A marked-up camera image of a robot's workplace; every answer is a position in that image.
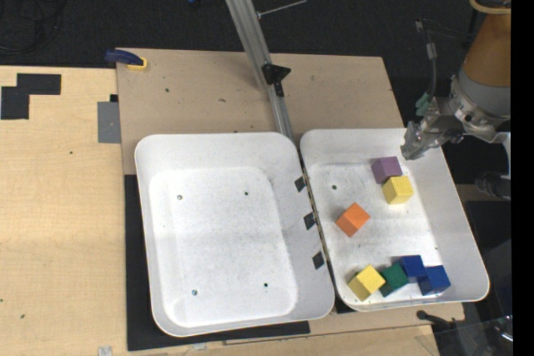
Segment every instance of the block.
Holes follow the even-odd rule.
[[[427,267],[426,277],[420,279],[417,283],[423,295],[442,293],[451,286],[451,281],[443,266]]]
[[[406,175],[388,178],[382,185],[382,191],[389,204],[404,203],[414,194],[410,179]]]
[[[390,267],[382,270],[380,274],[385,279],[385,283],[380,287],[380,293],[383,297],[387,297],[390,293],[409,283],[408,276],[399,263],[393,263]]]
[[[426,277],[426,268],[420,255],[406,255],[397,263],[402,267],[410,283],[418,283]]]
[[[352,205],[350,205],[349,208],[335,220],[335,223],[347,236],[351,237],[364,226],[369,218],[370,215],[358,203],[352,203]]]
[[[350,290],[356,294],[360,301],[370,297],[384,285],[385,279],[370,264],[357,273],[348,283]]]
[[[389,177],[399,177],[402,175],[401,165],[397,156],[376,159],[370,166],[375,175],[377,184],[383,184]]]

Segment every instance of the black bracket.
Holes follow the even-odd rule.
[[[261,71],[264,73],[267,84],[275,86],[276,95],[283,97],[284,89],[282,88],[282,80],[290,74],[291,69],[267,63],[263,65]]]

